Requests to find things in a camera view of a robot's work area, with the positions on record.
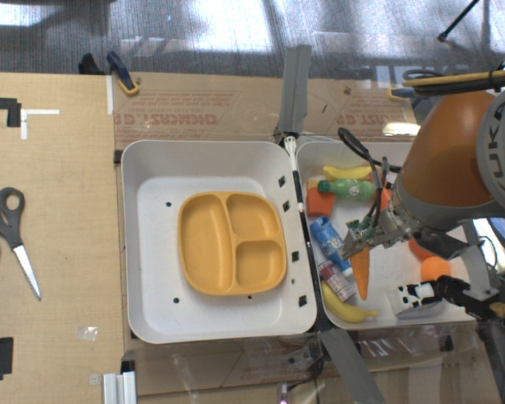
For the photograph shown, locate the brown cardboard board red print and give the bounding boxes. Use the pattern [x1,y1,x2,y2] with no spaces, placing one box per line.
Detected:
[111,72,492,396]

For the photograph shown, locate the orange ball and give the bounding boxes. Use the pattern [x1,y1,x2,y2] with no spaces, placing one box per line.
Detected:
[419,255,452,284]

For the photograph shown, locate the yellow divided plate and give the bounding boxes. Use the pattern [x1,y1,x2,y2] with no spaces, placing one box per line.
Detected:
[177,190,289,297]

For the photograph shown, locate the yellow banana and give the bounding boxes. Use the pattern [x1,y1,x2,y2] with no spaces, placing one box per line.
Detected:
[320,279,380,325]
[322,164,374,182]

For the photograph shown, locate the grey handled scissors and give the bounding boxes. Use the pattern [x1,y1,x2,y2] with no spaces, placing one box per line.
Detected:
[0,186,43,302]

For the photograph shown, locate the green plastic bottle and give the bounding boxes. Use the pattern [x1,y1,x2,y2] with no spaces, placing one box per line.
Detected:
[316,177,378,204]

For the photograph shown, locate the blue plastic bottle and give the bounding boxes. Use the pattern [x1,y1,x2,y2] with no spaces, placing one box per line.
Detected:
[309,215,354,278]

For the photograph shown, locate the orange carton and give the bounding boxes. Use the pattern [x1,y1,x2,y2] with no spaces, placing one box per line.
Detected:
[306,178,337,218]

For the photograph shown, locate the white plastic tray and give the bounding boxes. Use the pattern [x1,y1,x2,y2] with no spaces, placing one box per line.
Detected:
[295,140,489,332]
[120,139,319,345]

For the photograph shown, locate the small red and white can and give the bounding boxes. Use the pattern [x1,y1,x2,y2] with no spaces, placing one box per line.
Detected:
[317,259,358,303]

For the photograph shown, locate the orange carrot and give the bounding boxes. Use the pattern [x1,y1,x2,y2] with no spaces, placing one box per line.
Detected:
[348,245,371,302]

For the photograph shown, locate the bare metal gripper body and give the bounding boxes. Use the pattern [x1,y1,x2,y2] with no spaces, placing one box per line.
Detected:
[372,207,426,251]

